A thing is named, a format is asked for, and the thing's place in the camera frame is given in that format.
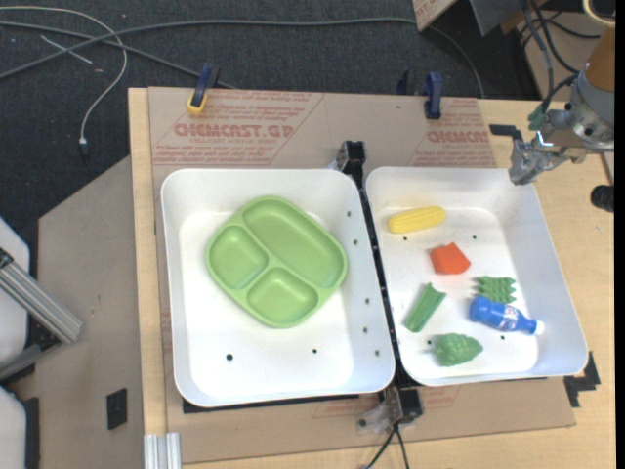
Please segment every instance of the blue clamp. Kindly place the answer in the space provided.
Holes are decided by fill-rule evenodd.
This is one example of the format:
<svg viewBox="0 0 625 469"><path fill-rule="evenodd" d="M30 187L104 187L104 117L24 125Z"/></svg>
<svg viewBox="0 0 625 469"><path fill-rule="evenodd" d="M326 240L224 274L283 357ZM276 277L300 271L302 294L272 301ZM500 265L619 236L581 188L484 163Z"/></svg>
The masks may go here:
<svg viewBox="0 0 625 469"><path fill-rule="evenodd" d="M440 73L431 72L426 80L426 96L425 101L426 118L438 120L440 119L440 97L442 94L442 75Z"/></svg>
<svg viewBox="0 0 625 469"><path fill-rule="evenodd" d="M189 113L199 114L202 112L204 106L206 106L206 100L208 99L206 89L215 87L218 78L219 67L205 63L199 73L199 80L197 80L195 91L190 95L187 101L187 111Z"/></svg>

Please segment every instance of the bottle cap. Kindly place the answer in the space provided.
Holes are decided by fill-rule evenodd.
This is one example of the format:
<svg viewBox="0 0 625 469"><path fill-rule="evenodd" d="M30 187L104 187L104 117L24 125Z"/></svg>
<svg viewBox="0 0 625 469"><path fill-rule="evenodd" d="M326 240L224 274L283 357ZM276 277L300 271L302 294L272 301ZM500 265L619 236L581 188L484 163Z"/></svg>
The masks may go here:
<svg viewBox="0 0 625 469"><path fill-rule="evenodd" d="M536 329L534 330L534 335L542 335L545 331L545 323L540 320L536 321Z"/></svg>

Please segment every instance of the blue bottle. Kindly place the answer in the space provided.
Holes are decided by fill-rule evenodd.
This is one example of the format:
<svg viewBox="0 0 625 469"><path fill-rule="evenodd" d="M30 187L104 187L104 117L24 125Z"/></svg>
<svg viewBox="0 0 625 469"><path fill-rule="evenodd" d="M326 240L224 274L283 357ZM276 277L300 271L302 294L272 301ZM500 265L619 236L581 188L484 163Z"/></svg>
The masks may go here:
<svg viewBox="0 0 625 469"><path fill-rule="evenodd" d="M524 330L533 335L540 335L545 329L542 321L527 318L514 306L492 302L481 295L471 303L469 318L503 331Z"/></svg>

